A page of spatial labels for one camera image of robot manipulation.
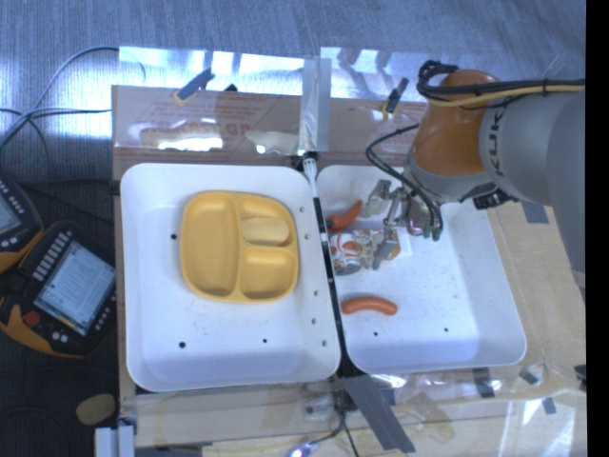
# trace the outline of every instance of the gray carpet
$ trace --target gray carpet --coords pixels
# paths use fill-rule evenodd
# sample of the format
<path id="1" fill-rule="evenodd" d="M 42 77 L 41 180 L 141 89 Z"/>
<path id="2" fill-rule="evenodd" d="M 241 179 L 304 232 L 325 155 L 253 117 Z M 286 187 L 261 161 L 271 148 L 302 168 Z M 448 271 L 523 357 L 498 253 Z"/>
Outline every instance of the gray carpet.
<path id="1" fill-rule="evenodd" d="M 541 75 L 558 58 L 561 74 L 583 77 L 586 0 L 0 0 L 0 108 L 29 109 L 74 53 L 123 45 L 294 57 L 327 47 L 395 51 L 414 56 L 414 67 L 442 59 L 502 79 Z M 84 57 L 43 106 L 109 107 L 117 58 Z M 0 112 L 0 137 L 13 120 Z M 46 225 L 75 220 L 112 248 L 108 115 L 38 124 L 45 140 L 25 127 L 2 149 L 0 169 L 28 184 L 87 179 L 29 191 Z M 116 393 L 115 357 L 115 337 L 79 364 L 0 337 L 0 455 L 92 456 L 93 429 L 74 408 Z"/>

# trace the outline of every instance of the yellow plate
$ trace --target yellow plate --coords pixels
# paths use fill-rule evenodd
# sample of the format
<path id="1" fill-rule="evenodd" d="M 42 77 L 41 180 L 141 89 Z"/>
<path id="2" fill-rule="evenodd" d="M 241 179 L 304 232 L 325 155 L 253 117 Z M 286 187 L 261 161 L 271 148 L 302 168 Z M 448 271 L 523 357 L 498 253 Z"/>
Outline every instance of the yellow plate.
<path id="1" fill-rule="evenodd" d="M 180 257 L 185 281 L 201 296 L 242 303 L 278 300 L 298 279 L 294 219 L 266 196 L 199 193 L 184 210 Z"/>

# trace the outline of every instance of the white tray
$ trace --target white tray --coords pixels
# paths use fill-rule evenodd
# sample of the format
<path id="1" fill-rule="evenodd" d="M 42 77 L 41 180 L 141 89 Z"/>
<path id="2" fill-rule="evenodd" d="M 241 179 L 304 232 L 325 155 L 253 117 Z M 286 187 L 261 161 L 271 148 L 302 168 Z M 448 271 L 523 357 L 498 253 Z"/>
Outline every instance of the white tray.
<path id="1" fill-rule="evenodd" d="M 180 270 L 179 234 L 188 199 L 224 189 L 275 198 L 299 235 L 294 290 L 271 303 L 204 299 Z M 279 167 L 142 164 L 121 181 L 127 365 L 151 391 L 323 380 L 340 362 L 311 192 Z"/>
<path id="2" fill-rule="evenodd" d="M 318 177 L 325 215 L 344 211 L 380 179 L 374 167 L 331 166 Z M 392 181 L 392 188 L 398 185 Z M 379 229 L 386 212 L 350 229 Z M 471 202 L 442 207 L 440 241 L 401 235 L 403 252 L 378 270 L 336 276 L 339 299 L 372 294 L 397 314 L 343 315 L 346 348 L 368 373 L 405 374 L 516 364 L 526 340 L 486 213 Z"/>

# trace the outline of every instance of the display screen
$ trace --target display screen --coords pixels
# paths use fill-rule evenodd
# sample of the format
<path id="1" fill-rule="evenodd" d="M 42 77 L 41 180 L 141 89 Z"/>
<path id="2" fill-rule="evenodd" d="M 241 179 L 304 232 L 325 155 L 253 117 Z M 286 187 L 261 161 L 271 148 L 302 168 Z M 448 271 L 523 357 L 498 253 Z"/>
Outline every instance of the display screen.
<path id="1" fill-rule="evenodd" d="M 7 203 L 4 196 L 0 196 L 0 234 L 14 229 L 20 223 L 15 210 Z"/>
<path id="2" fill-rule="evenodd" d="M 34 304 L 85 336 L 115 279 L 111 265 L 72 241 Z"/>

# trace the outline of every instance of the emergency stop button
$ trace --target emergency stop button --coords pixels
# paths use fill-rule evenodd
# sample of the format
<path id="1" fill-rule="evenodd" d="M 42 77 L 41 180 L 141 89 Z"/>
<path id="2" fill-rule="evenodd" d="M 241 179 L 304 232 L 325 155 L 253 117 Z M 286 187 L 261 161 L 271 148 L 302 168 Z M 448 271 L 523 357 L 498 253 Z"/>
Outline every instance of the emergency stop button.
<path id="1" fill-rule="evenodd" d="M 40 323 L 40 314 L 37 311 L 28 311 L 23 321 L 28 327 L 36 327 Z"/>

